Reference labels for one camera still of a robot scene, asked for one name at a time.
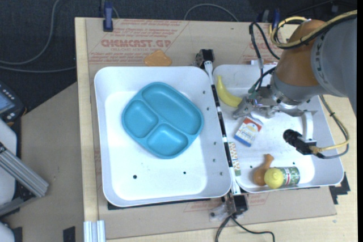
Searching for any white blue orange carton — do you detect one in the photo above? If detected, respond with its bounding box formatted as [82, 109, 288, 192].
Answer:
[234, 116, 264, 148]

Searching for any orange toy chicken drumstick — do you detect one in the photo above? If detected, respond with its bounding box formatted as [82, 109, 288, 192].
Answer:
[252, 153, 275, 187]

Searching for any thin black and white rod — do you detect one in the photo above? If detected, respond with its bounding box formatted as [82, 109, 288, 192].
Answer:
[204, 60, 242, 196]

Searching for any black cylinder on white bracket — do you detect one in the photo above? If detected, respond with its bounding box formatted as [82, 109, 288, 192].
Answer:
[282, 110, 319, 156]

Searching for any yellow lemon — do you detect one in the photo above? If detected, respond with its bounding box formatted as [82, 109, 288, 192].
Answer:
[263, 167, 285, 190]

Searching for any green and white can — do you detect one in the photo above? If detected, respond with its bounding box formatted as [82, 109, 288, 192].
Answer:
[278, 165, 301, 188]

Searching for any blue divided plate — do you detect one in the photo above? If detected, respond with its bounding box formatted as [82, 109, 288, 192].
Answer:
[121, 81, 205, 160]

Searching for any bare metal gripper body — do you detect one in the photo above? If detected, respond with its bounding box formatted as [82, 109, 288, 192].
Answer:
[245, 86, 306, 117]

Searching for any white plastic tray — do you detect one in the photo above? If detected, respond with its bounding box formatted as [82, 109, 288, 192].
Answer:
[212, 63, 345, 194]
[94, 65, 233, 208]

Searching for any brown cardboard board red print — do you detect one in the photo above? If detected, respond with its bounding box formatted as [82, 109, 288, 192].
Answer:
[85, 18, 339, 240]

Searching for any white packet with orange print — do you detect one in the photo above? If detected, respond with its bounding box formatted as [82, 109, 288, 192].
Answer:
[227, 142, 242, 177]

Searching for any orange toy bread slice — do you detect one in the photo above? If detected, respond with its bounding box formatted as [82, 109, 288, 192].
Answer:
[143, 49, 173, 67]

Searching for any yellow banana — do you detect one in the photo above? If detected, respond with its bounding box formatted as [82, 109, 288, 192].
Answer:
[216, 75, 243, 108]

